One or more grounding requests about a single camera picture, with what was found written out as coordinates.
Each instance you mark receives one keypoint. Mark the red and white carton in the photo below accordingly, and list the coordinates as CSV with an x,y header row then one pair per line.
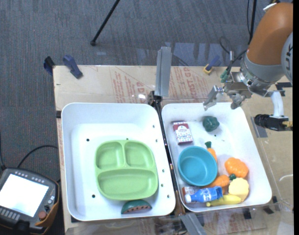
x,y
182,132

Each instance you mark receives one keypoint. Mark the pale yellow ridged toy food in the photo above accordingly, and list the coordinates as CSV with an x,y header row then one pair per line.
x,y
239,188

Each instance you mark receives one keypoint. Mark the dark green pepper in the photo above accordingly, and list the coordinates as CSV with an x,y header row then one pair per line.
x,y
210,124

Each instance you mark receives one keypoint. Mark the orange carrot with green top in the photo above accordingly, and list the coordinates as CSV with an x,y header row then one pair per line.
x,y
212,152
221,180

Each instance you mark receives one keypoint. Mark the white plastic tray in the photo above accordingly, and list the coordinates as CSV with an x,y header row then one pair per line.
x,y
85,121
235,131

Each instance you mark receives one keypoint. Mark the green divided plate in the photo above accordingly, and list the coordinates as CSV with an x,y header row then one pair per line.
x,y
126,180

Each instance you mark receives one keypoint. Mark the green watermelon slice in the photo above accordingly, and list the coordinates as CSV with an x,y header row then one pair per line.
x,y
136,206

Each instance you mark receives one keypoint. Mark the black cylinder on white bracket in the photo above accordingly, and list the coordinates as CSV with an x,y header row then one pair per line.
x,y
277,105

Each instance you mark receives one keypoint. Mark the orange pumpkin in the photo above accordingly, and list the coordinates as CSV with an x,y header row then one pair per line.
x,y
236,167

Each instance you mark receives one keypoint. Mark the blue and white bottle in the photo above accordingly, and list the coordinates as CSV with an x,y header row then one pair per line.
x,y
204,195

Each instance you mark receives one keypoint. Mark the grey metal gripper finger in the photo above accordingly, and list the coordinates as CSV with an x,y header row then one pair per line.
x,y
212,97
237,101

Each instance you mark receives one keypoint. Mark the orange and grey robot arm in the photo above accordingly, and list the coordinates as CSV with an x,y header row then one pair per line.
x,y
269,40

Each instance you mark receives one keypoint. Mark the yellow banana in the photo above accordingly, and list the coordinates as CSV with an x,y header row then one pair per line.
x,y
226,200

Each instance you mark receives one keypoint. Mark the blue bowl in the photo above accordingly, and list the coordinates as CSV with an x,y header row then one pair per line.
x,y
196,166

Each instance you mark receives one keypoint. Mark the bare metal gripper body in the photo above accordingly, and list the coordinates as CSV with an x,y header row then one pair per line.
x,y
239,84

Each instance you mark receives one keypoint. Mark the brown cardboard board red print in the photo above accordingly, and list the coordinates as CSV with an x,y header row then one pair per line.
x,y
103,84

